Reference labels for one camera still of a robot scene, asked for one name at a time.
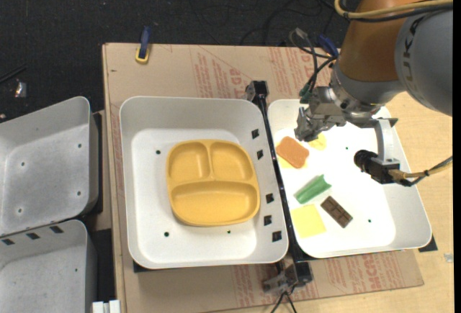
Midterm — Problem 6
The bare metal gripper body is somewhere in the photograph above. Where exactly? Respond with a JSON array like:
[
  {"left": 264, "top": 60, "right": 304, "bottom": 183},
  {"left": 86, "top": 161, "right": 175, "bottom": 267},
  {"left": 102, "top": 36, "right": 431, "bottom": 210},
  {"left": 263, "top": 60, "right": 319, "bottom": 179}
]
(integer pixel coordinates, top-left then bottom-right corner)
[{"left": 305, "top": 86, "right": 380, "bottom": 126}]

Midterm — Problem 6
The orange bread slice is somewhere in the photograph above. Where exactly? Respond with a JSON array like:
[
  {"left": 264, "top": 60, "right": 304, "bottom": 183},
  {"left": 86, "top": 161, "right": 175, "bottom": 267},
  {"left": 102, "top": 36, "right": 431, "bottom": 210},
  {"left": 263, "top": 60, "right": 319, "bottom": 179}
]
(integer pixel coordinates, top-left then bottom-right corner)
[{"left": 275, "top": 135, "right": 310, "bottom": 170}]

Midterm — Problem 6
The green celery stick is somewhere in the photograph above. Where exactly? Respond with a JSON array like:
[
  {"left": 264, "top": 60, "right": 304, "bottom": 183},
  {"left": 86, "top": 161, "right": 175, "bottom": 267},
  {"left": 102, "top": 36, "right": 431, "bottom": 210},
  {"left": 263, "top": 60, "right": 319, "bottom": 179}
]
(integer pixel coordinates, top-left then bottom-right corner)
[{"left": 294, "top": 173, "right": 333, "bottom": 206}]

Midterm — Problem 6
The thin black rod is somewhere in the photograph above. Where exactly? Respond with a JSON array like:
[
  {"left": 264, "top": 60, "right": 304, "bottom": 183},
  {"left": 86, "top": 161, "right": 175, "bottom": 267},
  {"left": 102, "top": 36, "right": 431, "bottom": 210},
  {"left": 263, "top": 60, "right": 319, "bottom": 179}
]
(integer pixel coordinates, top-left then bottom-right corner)
[{"left": 257, "top": 97, "right": 304, "bottom": 271}]

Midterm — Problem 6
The brown chocolate bar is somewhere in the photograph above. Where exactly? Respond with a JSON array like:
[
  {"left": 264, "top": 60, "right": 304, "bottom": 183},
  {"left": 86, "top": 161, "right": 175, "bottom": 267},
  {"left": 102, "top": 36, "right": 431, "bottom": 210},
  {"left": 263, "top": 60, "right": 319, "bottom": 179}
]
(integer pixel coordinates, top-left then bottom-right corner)
[{"left": 319, "top": 195, "right": 354, "bottom": 230}]

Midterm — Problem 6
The white plastic tray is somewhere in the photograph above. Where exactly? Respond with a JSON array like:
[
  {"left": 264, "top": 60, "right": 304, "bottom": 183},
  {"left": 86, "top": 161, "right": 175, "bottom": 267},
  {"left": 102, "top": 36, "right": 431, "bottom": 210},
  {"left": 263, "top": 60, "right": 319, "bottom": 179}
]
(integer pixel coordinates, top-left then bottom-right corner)
[
  {"left": 267, "top": 98, "right": 433, "bottom": 260},
  {"left": 118, "top": 95, "right": 290, "bottom": 271}
]

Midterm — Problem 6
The yellow cheese slice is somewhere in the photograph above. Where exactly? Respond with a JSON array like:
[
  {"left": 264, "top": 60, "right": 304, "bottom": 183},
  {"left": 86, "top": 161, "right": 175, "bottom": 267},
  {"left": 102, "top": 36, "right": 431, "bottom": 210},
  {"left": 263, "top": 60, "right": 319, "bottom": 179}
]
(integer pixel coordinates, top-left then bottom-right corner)
[{"left": 290, "top": 204, "right": 328, "bottom": 240}]

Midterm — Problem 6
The yellow divided plate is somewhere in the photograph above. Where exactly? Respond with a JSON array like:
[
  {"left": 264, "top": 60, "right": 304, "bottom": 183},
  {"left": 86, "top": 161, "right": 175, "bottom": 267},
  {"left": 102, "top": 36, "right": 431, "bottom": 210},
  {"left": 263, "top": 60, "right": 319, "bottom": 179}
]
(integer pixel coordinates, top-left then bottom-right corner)
[{"left": 165, "top": 138, "right": 261, "bottom": 227}]

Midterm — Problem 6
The brown cardboard board red print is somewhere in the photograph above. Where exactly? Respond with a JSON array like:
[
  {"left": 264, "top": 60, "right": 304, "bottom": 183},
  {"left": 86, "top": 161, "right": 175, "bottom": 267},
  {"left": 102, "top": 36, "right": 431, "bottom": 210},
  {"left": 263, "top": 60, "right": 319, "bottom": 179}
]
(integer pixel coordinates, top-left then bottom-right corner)
[{"left": 102, "top": 42, "right": 425, "bottom": 313}]

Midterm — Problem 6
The black block with thin wires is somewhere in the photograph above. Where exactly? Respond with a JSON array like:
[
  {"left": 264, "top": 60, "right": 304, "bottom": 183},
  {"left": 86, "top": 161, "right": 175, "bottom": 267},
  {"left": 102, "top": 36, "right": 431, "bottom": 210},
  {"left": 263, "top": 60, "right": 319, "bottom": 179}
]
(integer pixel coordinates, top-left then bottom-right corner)
[
  {"left": 261, "top": 262, "right": 313, "bottom": 294},
  {"left": 245, "top": 80, "right": 270, "bottom": 101}
]

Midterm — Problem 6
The black cylinder on white bracket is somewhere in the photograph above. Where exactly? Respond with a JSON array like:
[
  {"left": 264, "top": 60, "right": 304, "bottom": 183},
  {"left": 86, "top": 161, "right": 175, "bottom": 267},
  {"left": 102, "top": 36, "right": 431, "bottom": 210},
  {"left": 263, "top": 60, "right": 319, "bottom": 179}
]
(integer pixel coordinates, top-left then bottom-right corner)
[{"left": 353, "top": 117, "right": 402, "bottom": 185}]

